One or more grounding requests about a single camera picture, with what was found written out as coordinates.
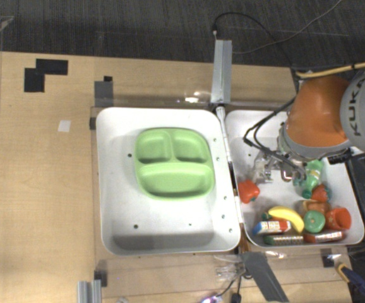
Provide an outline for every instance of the wooden table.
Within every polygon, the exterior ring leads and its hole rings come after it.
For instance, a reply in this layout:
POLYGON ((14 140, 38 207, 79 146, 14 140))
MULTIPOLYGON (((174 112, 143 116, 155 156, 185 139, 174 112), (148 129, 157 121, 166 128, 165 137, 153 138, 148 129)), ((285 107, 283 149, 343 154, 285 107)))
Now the wooden table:
MULTIPOLYGON (((0 54, 0 61, 0 303, 76 302, 77 282, 93 278, 97 249, 88 124, 94 81, 112 76, 116 95, 177 98, 209 92, 213 66, 10 52, 0 54), (68 75, 46 75, 45 93, 25 93, 24 69, 34 68, 36 58, 68 60, 68 75), (58 131, 62 120, 71 121, 69 132, 58 131)), ((270 106, 293 94, 288 69, 233 67, 234 100, 270 106)), ((344 247, 336 253, 349 264, 344 247)), ((275 267, 291 302, 351 302, 333 268, 275 267)), ((214 275, 209 278, 214 282, 214 275)), ((206 294, 204 289, 128 300, 197 302, 206 294)), ((242 302, 264 302, 253 281, 243 284, 242 296, 242 302)))

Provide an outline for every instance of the toy banana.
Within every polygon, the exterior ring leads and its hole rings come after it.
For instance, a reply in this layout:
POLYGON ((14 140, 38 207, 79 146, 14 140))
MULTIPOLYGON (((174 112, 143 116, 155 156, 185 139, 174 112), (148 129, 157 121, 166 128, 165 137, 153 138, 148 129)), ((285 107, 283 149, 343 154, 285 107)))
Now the toy banana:
POLYGON ((288 220, 293 228, 301 233, 304 228, 302 217, 295 211, 285 206, 274 206, 268 211, 268 214, 273 218, 288 220))

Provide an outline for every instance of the green plate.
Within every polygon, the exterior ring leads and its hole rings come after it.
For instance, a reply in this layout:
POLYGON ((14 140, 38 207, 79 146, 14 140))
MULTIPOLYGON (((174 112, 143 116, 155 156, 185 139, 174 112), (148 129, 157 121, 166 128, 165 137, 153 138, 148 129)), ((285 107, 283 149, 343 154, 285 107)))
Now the green plate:
POLYGON ((208 143, 189 129, 142 132, 135 144, 135 172, 140 189, 154 198, 204 196, 215 185, 208 143))

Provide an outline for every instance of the red cup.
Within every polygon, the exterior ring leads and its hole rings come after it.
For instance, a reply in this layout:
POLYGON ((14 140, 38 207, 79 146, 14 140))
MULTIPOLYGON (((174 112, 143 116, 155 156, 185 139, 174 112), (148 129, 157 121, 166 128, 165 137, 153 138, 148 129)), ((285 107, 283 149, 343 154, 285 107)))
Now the red cup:
POLYGON ((328 229, 350 229, 351 221, 351 215, 346 208, 336 208, 326 213, 326 228, 328 229))

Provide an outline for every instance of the green bottle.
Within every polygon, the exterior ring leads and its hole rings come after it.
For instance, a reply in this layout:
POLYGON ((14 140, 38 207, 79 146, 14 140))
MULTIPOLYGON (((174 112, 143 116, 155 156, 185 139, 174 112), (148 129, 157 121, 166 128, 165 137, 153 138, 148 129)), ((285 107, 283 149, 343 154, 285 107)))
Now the green bottle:
POLYGON ((306 165, 306 180, 301 182, 303 198, 310 199, 313 189, 320 184, 322 168, 323 162, 318 159, 312 160, 306 165))

